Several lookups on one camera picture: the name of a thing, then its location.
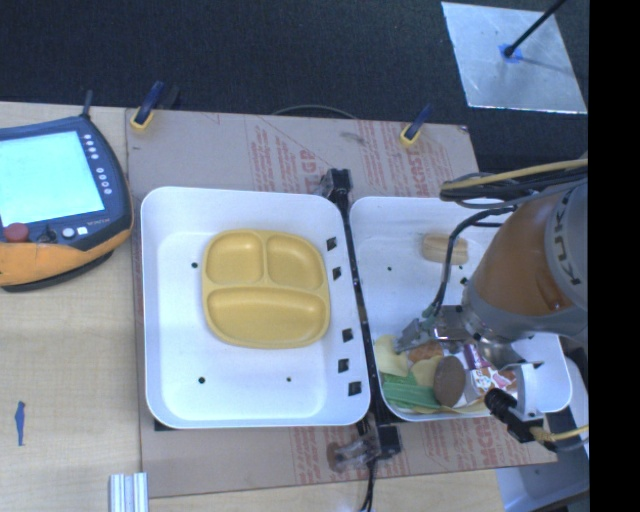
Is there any brown round biscuit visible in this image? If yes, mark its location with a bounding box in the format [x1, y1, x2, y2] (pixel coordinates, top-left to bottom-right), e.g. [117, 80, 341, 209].
[432, 355, 468, 408]

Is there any thin black rod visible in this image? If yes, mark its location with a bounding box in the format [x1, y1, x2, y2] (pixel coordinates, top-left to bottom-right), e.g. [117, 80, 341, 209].
[333, 192, 389, 427]

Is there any white plastic tray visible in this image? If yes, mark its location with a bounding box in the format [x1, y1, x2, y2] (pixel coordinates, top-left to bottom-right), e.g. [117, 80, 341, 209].
[348, 196, 574, 424]
[140, 186, 372, 430]

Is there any brown cardboard board, red print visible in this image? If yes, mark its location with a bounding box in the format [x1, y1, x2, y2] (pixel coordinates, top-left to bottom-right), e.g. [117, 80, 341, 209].
[124, 108, 559, 499]

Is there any yellow round toy food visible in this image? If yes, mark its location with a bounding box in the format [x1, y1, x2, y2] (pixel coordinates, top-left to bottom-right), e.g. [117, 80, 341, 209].
[410, 357, 444, 389]

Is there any black cylinder on white bracket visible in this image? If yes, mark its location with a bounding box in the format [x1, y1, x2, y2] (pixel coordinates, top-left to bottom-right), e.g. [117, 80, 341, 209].
[483, 340, 547, 444]

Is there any yellow divided plate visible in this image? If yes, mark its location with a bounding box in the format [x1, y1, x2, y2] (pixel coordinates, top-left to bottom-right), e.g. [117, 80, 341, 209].
[201, 228, 332, 350]

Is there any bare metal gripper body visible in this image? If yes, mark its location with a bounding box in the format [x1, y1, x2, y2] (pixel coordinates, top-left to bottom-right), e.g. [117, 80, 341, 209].
[424, 305, 485, 352]

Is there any green toy vegetable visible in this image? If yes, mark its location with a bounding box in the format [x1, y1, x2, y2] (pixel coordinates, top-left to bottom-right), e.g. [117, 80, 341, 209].
[381, 371, 442, 412]

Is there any tan bread roll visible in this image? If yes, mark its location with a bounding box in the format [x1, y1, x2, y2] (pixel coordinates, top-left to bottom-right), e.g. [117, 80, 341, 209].
[422, 233, 470, 264]

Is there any pale yellow toy crisp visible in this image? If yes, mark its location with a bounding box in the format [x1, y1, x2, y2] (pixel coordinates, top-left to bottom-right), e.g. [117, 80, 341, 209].
[374, 334, 412, 377]

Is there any purple and white packet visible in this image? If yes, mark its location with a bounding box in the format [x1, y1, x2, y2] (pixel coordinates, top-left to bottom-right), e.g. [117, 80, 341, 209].
[460, 343, 495, 372]

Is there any black block with thin wires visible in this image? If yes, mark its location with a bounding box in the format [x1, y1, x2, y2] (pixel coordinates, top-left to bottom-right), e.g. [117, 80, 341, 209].
[355, 419, 403, 459]
[319, 168, 353, 202]

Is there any white printed carton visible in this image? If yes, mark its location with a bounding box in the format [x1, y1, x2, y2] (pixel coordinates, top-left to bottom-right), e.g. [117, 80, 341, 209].
[464, 366, 517, 404]

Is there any orange toy food piece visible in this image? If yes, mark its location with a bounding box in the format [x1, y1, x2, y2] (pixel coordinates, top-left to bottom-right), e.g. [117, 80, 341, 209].
[408, 341, 445, 365]

